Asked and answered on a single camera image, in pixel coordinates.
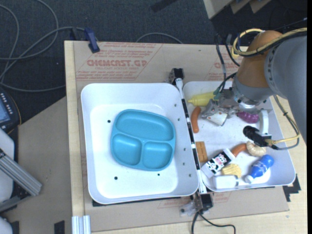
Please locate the brown cardboard board red print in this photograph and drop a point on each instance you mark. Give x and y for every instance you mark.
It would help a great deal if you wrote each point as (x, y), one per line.
(146, 60)

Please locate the white rectangular packet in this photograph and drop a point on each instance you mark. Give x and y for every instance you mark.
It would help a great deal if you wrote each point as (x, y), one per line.
(225, 181)

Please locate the cow print milk carton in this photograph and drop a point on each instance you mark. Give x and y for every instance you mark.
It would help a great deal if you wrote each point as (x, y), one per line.
(217, 163)

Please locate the black cylinder on white bracket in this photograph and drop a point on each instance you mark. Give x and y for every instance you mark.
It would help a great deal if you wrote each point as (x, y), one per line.
(253, 134)

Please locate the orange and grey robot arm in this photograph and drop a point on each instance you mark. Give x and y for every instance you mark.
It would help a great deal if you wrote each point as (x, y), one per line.
(280, 64)

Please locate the white plastic tray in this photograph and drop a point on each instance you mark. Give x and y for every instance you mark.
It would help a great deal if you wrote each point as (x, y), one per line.
(224, 135)
(102, 155)

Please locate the white and orange pizza slice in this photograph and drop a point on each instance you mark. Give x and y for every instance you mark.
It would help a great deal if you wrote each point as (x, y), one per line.
(218, 119)

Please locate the blue and white bottle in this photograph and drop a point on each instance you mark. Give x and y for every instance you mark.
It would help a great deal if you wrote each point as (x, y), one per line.
(260, 167)

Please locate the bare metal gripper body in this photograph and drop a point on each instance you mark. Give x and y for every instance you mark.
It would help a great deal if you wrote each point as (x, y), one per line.
(226, 100)

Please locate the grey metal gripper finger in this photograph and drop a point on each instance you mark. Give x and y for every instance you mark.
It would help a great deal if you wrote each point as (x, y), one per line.
(230, 111)
(211, 108)

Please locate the thin black and white rod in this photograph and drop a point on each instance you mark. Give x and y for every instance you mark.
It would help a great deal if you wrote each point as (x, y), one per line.
(187, 117)

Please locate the cream croissant bread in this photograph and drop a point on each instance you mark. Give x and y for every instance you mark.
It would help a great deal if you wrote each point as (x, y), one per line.
(256, 150)

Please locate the blue divided plate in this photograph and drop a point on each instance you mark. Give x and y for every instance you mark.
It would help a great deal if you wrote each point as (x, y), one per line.
(142, 140)

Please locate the long orange sausage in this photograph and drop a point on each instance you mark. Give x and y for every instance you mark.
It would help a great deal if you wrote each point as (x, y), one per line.
(195, 119)

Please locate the short orange sausage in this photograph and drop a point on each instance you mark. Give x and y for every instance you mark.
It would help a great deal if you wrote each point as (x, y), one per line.
(239, 149)

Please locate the orange square biscuit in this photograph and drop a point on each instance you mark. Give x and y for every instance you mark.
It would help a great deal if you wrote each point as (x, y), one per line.
(201, 152)

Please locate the purple grapes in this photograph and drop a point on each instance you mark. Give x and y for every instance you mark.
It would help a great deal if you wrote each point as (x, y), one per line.
(248, 116)

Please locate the yellow squeeze bottle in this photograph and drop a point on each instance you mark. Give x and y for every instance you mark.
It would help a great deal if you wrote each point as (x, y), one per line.
(201, 99)

